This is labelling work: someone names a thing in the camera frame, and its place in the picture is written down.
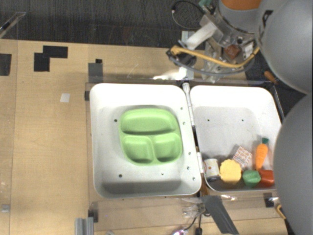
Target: yellow cable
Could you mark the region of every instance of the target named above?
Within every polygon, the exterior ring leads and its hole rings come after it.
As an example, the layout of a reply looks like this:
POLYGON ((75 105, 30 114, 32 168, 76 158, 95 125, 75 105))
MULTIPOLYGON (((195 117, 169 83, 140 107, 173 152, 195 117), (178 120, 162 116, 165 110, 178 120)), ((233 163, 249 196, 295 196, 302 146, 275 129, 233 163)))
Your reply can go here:
POLYGON ((181 47, 178 47, 178 46, 176 46, 176 45, 171 48, 171 53, 172 53, 172 55, 174 55, 174 56, 176 56, 176 55, 178 55, 178 54, 180 54, 180 53, 186 53, 186 54, 190 54, 190 55, 193 55, 193 56, 202 58, 202 59, 207 60, 207 61, 209 61, 209 62, 213 62, 213 63, 219 64, 219 65, 222 66, 222 67, 227 67, 227 68, 240 68, 241 66, 244 66, 244 65, 246 65, 247 63, 249 63, 250 60, 251 60, 252 58, 254 58, 254 56, 256 55, 256 53, 258 53, 259 50, 260 50, 259 47, 255 48, 254 51, 252 52, 252 54, 251 54, 246 60, 244 60, 244 61, 243 61, 242 63, 240 63, 240 64, 225 63, 225 62, 222 62, 221 60, 215 59, 215 58, 213 58, 213 57, 209 57, 209 56, 207 56, 207 55, 198 53, 198 52, 193 51, 193 50, 181 48, 181 47))

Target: green plate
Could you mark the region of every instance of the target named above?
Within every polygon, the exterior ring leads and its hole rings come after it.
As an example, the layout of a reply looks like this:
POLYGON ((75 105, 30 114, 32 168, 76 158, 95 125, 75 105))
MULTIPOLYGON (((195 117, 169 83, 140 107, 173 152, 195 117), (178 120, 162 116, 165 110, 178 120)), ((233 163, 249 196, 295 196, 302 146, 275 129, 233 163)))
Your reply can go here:
POLYGON ((178 122, 167 110, 143 108, 126 111, 119 122, 126 158, 136 165, 160 165, 182 154, 178 122))

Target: orange carrot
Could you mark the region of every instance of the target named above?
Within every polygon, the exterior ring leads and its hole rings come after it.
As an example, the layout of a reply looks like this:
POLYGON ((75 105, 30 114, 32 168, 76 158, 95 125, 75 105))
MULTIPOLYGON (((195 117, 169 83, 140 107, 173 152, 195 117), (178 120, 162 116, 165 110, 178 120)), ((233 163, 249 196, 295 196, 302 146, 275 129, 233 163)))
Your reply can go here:
POLYGON ((268 139, 262 138, 262 143, 258 145, 255 152, 255 169, 259 171, 262 168, 265 157, 268 154, 268 139))

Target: wooden table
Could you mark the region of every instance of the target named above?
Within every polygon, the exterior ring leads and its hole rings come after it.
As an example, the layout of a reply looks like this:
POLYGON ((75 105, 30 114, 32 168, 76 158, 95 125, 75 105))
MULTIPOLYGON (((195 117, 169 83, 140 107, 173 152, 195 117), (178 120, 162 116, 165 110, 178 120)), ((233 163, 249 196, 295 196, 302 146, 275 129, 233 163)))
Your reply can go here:
MULTIPOLYGON (((12 54, 10 75, 0 76, 0 180, 5 184, 0 204, 11 205, 10 212, 0 212, 0 234, 74 234, 75 218, 86 218, 89 208, 84 99, 88 63, 102 59, 105 77, 152 77, 176 69, 165 51, 0 41, 0 53, 12 54), (43 45, 67 46, 68 58, 51 58, 50 72, 34 72, 34 53, 41 53, 43 45), (64 93, 70 94, 69 102, 60 102, 64 93)), ((266 210, 247 207, 242 211, 249 209, 250 213, 266 210)), ((270 218, 234 223, 243 235, 287 234, 284 221, 274 209, 271 213, 270 218)), ((202 227, 204 235, 220 234, 212 221, 204 221, 202 227)), ((116 229, 114 233, 169 235, 177 228, 140 227, 116 229)))

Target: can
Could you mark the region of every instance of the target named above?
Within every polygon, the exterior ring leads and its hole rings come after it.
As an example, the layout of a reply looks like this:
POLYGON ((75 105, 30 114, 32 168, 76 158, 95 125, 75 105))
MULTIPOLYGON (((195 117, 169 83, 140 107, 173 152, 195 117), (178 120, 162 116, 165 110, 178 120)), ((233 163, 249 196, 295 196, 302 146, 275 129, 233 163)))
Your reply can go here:
POLYGON ((221 178, 217 159, 204 160, 203 167, 207 181, 214 181, 221 178))

